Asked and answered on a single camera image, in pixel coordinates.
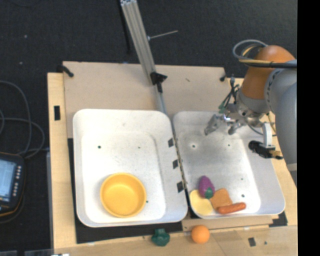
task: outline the toy sausage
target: toy sausage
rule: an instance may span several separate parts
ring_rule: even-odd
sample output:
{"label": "toy sausage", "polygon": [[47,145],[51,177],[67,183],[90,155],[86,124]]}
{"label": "toy sausage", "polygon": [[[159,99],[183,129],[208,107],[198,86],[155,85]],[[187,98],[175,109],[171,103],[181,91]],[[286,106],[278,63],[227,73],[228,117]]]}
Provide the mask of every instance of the toy sausage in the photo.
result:
{"label": "toy sausage", "polygon": [[245,202],[237,202],[231,205],[220,206],[217,210],[220,214],[230,214],[241,211],[247,207]]}

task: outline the yellow bowl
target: yellow bowl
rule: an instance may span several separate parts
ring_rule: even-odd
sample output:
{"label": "yellow bowl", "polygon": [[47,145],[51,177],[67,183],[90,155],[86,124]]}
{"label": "yellow bowl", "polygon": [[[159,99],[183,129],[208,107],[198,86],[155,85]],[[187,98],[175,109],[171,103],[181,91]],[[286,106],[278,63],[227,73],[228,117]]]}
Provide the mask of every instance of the yellow bowl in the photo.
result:
{"label": "yellow bowl", "polygon": [[142,211],[147,193],[137,177],[129,173],[116,173],[102,183],[100,200],[103,207],[113,216],[128,218]]}

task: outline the green toy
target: green toy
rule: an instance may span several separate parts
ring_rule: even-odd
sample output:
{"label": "green toy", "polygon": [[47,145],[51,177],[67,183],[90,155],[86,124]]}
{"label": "green toy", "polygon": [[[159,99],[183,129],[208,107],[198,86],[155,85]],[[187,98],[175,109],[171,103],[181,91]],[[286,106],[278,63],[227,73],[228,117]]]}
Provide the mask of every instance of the green toy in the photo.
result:
{"label": "green toy", "polygon": [[164,228],[158,228],[155,231],[155,234],[151,237],[152,242],[157,246],[166,246],[170,241],[170,235],[166,233]]}

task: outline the black carpet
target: black carpet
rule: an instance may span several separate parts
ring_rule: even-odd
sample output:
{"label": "black carpet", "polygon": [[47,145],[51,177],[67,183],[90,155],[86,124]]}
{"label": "black carpet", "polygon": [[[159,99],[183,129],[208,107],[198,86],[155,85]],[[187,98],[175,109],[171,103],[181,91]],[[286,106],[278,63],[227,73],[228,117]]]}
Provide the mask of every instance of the black carpet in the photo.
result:
{"label": "black carpet", "polygon": [[[297,57],[298,0],[138,0],[147,34],[178,30],[150,41],[159,65],[224,67],[243,77],[247,68],[232,55],[245,39],[279,45]],[[28,100],[31,119],[49,147],[48,72],[62,61],[139,63],[127,44],[116,0],[0,0],[0,81],[14,83]],[[0,110],[6,118],[27,118],[20,93],[0,83]],[[0,152],[18,153],[28,140],[28,126],[7,121]],[[34,128],[30,148],[42,142]],[[26,161],[24,205],[20,214],[0,224],[0,252],[50,248],[46,152]]]}

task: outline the orange ball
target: orange ball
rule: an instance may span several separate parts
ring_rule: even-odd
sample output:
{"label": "orange ball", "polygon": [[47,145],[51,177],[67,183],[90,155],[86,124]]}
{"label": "orange ball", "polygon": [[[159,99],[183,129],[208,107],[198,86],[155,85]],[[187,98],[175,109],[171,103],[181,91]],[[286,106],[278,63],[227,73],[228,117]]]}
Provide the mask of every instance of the orange ball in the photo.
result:
{"label": "orange ball", "polygon": [[204,225],[197,225],[191,231],[191,238],[197,244],[205,244],[210,238],[209,229]]}

